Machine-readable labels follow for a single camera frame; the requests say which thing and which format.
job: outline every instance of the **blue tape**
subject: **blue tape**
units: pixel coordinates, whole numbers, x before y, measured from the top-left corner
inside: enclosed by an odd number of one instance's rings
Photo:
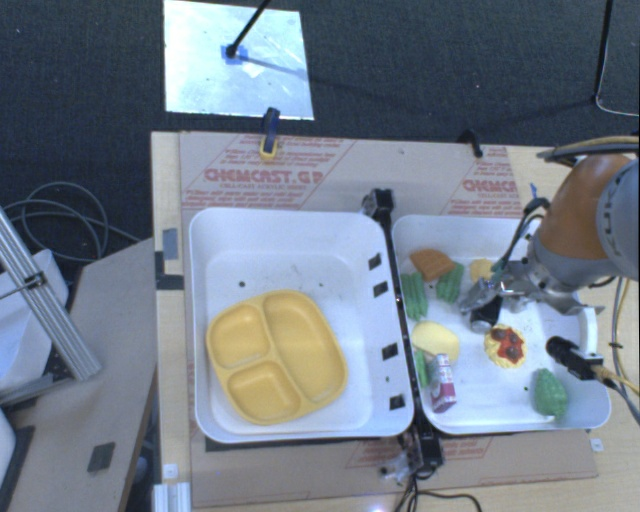
[[[243,60],[247,60],[249,58],[249,50],[247,50],[244,46],[238,46],[238,51],[236,52],[236,56],[233,59],[227,57],[227,46],[222,45],[220,47],[220,53],[222,54],[222,59],[231,66],[237,66],[238,64],[242,64]]]

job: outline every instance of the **tan table surface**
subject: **tan table surface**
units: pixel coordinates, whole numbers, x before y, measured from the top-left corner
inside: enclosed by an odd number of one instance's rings
[[[539,148],[508,147],[508,154],[520,197],[529,197],[529,183],[534,182],[538,195],[553,197],[568,169],[542,162],[535,157]],[[152,136],[154,162],[155,250],[162,250],[163,226],[180,226],[180,162],[178,135],[155,133]],[[167,274],[182,274],[180,259],[165,261]],[[612,366],[608,338],[615,286],[588,290],[581,294],[589,304],[603,304],[607,309],[599,317],[599,350],[606,364]],[[159,394],[161,413],[161,450],[163,462],[180,468],[177,479],[167,483],[189,481],[190,452],[185,364],[184,292],[163,291],[157,294],[157,305],[171,308],[174,315],[158,319],[159,333]],[[623,361],[627,373],[638,382],[638,283],[632,283],[621,316],[620,341],[624,345]],[[485,511],[635,511],[640,504],[640,428],[626,404],[612,392],[611,418],[602,428],[591,433],[600,439],[604,450],[596,454],[600,476],[595,479],[561,482],[528,483],[509,486],[478,487],[445,494],[469,492],[476,496]],[[398,495],[375,495],[350,498],[309,500],[240,505],[198,509],[200,511],[388,511],[393,510]],[[437,500],[421,497],[418,510],[468,511],[473,506],[467,500]]]
[[[152,258],[145,240],[84,268],[71,318],[103,367],[8,415],[16,429],[35,427],[10,512],[125,510],[155,392]],[[106,443],[110,465],[89,473]]]

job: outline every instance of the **black stick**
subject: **black stick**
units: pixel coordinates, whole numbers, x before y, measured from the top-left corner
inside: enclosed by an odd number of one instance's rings
[[[242,42],[244,37],[249,33],[249,30],[251,30],[251,27],[253,27],[255,22],[258,21],[258,18],[262,14],[262,11],[264,11],[267,8],[270,2],[271,0],[262,1],[262,3],[260,4],[260,7],[258,7],[258,10],[253,14],[253,16],[251,16],[249,23],[247,23],[247,25],[242,29],[242,32],[240,32],[240,35],[236,38],[233,44],[230,44],[229,46],[227,46],[227,49],[225,50],[227,57],[229,57],[230,59],[233,59],[236,56],[236,52],[238,51],[238,46],[240,46],[240,43]]]
[[[596,71],[596,84],[593,99],[598,100],[600,96],[600,85],[602,84],[602,74],[604,73],[604,63],[607,57],[607,45],[609,43],[609,28],[611,27],[611,13],[613,11],[613,0],[607,0],[604,10],[604,20],[602,22],[602,34],[600,36],[600,54],[598,55],[598,69]]]

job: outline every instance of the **orange toy food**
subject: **orange toy food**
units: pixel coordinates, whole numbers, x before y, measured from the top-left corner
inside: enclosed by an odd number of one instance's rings
[[[412,253],[409,259],[426,282],[434,281],[455,268],[455,263],[451,261],[451,258],[436,249],[421,249]]]
[[[513,327],[496,324],[484,337],[484,351],[502,368],[518,368],[524,364],[527,345],[524,337]]]

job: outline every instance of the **metal frame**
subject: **metal frame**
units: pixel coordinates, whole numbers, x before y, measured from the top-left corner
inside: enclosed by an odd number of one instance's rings
[[[63,305],[56,299],[53,289],[1,207],[0,264],[16,286],[15,290],[0,297],[0,300],[14,293],[22,294],[74,379],[84,381],[98,373],[102,367],[100,362],[85,344]],[[43,376],[19,389],[4,393],[0,396],[0,403],[26,399],[53,384],[51,379]]]

